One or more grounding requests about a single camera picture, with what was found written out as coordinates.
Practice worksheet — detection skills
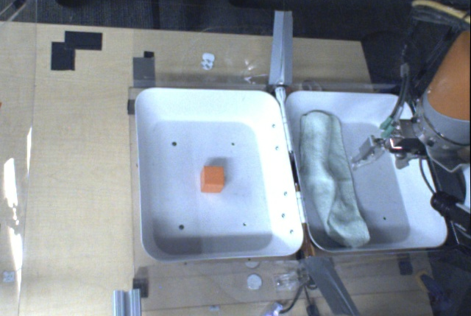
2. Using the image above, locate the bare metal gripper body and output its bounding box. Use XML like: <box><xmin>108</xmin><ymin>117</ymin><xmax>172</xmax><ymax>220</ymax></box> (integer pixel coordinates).
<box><xmin>384</xmin><ymin>118</ymin><xmax>432</xmax><ymax>162</ymax></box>

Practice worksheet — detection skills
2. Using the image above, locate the pale green folded towel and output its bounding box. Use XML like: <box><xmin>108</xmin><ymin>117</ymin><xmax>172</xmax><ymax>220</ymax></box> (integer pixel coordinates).
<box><xmin>298</xmin><ymin>110</ymin><xmax>371</xmax><ymax>249</ymax></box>

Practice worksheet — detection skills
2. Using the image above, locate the white plastic tray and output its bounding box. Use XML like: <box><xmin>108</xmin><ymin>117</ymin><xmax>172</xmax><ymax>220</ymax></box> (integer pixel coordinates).
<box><xmin>284</xmin><ymin>90</ymin><xmax>449</xmax><ymax>254</ymax></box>
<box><xmin>134</xmin><ymin>87</ymin><xmax>305</xmax><ymax>263</ymax></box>

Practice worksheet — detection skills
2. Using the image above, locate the thin black and white rod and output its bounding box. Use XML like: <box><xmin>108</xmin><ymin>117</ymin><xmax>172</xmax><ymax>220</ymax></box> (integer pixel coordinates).
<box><xmin>275</xmin><ymin>85</ymin><xmax>307</xmax><ymax>257</ymax></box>

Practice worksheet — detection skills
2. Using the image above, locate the orange cube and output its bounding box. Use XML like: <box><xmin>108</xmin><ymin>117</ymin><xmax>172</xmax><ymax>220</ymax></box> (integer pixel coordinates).
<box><xmin>199</xmin><ymin>165</ymin><xmax>226</xmax><ymax>194</ymax></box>

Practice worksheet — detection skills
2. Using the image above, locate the black cylinder on white bracket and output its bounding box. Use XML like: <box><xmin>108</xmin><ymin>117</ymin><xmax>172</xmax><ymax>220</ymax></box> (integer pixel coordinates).
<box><xmin>430</xmin><ymin>161</ymin><xmax>471</xmax><ymax>234</ymax></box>

